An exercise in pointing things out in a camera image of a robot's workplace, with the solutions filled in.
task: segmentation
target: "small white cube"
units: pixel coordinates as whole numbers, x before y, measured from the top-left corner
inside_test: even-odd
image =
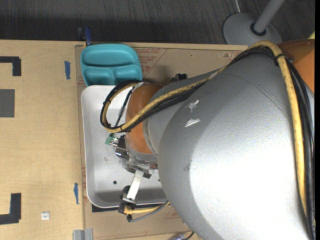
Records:
[[[50,211],[41,212],[41,219],[43,221],[50,220]]]

